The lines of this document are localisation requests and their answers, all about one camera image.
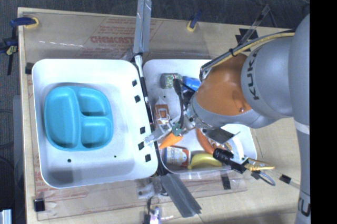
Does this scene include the brown and white carton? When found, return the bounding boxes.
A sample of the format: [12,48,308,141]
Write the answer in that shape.
[153,96,172,129]

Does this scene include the brown cardboard board red print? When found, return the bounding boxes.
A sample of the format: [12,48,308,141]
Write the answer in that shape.
[22,11,260,221]

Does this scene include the blue divided plate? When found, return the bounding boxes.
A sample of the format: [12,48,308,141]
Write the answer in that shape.
[43,86,114,152]

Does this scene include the white plastic tray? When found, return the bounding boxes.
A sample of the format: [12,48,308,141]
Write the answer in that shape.
[142,59,257,175]
[31,58,159,189]

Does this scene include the orange sausage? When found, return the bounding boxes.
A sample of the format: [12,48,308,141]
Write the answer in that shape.
[195,128,214,155]

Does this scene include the yellow banana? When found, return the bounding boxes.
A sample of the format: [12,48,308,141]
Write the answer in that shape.
[187,152,223,170]

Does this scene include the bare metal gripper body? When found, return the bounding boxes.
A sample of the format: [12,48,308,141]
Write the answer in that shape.
[170,108,199,137]

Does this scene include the orange carrot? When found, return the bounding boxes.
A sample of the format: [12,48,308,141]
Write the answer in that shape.
[158,131,184,150]

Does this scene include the black cylinder on white bracket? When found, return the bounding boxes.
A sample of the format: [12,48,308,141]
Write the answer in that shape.
[212,136,251,174]

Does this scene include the blue can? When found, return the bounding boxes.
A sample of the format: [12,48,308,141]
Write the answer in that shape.
[182,76,202,92]

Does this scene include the green and grey can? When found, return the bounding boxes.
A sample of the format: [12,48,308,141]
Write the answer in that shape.
[159,73,183,90]

